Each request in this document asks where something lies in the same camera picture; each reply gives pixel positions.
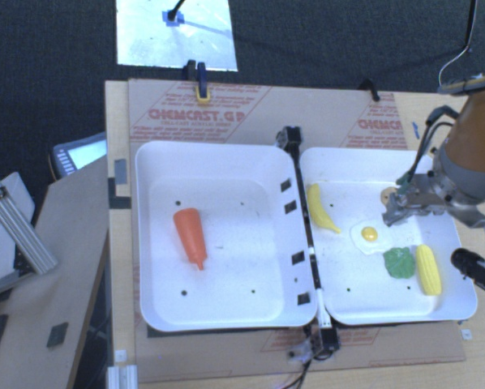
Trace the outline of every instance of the blue tape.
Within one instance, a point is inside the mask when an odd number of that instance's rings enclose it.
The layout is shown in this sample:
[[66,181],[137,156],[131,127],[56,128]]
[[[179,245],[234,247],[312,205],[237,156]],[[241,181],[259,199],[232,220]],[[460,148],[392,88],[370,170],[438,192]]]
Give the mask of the blue tape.
[[414,128],[415,138],[419,139],[418,125],[415,122],[412,122],[412,127]]
[[174,22],[171,22],[169,20],[169,12],[170,10],[161,12],[161,17],[163,18],[163,21],[167,26],[171,28],[176,28],[176,27],[179,27],[180,24],[185,23],[185,16],[183,16],[183,13],[181,11],[178,11],[178,13],[176,14],[176,18],[174,19]]

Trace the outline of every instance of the wooden table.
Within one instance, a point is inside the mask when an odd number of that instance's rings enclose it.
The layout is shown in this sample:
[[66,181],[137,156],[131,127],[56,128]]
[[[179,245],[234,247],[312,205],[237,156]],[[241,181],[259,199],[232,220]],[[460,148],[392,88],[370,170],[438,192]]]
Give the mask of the wooden table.
[[[409,149],[416,149],[418,140],[414,135],[413,122],[424,127],[427,115],[438,106],[448,104],[460,110],[465,98],[452,98],[437,94],[395,93],[397,109],[405,132]],[[108,141],[115,140],[109,150],[109,177],[114,176],[115,157],[125,156],[122,147],[129,139],[129,118],[127,114],[127,83],[110,82],[106,84],[106,110],[108,121]],[[436,135],[436,143],[444,134]],[[130,195],[129,184],[116,186],[119,196]],[[133,274],[131,235],[115,231],[115,227],[131,223],[130,212],[112,210],[110,221],[111,275],[113,301],[113,348],[125,350],[125,361],[116,365],[135,363],[135,334],[133,319]],[[457,224],[462,245],[465,248],[485,254],[485,238],[482,230],[467,229]],[[475,386],[485,388],[485,292],[476,289],[479,297],[479,308],[475,316],[461,325],[468,329],[472,339],[464,341],[466,362],[442,363],[432,365],[410,365],[382,367],[361,370],[334,370],[329,372],[312,372],[307,375],[305,388],[372,388],[408,389],[422,387],[449,387],[453,389],[470,389]],[[241,378],[215,378],[187,380],[180,382],[145,383],[141,389],[177,389],[177,388],[222,388],[243,389],[249,387],[282,387],[292,381],[293,375],[274,374]]]

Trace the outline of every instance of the plastic tray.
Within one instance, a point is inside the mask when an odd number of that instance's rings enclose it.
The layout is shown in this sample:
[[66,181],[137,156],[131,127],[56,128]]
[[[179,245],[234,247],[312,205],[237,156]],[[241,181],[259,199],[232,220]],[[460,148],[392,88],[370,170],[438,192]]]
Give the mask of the plastic tray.
[[[450,262],[460,247],[453,219],[412,216],[390,228],[384,225],[380,201],[383,189],[393,186],[414,161],[414,152],[310,148],[301,157],[304,186],[320,184],[321,201],[340,234],[311,223],[324,303],[338,321],[349,324],[408,323],[469,318],[477,308],[470,279]],[[431,167],[424,157],[418,173]],[[378,231],[375,245],[361,238],[361,228]],[[418,274],[408,280],[392,278],[384,267],[383,252],[393,246],[426,244],[434,250],[443,292],[423,294]]]
[[[312,320],[303,215],[285,152],[155,141],[136,153],[135,175],[140,305],[150,326],[297,327]],[[173,214],[186,207],[200,211],[203,271],[188,262],[174,227]]]

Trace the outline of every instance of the banana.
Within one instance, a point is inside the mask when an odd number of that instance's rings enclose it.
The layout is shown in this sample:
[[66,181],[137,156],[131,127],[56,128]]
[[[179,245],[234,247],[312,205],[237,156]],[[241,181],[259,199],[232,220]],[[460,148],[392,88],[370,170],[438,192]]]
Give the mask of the banana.
[[309,208],[311,218],[318,226],[331,229],[336,233],[341,232],[341,229],[334,224],[320,202],[320,186],[318,183],[307,188],[307,207]]

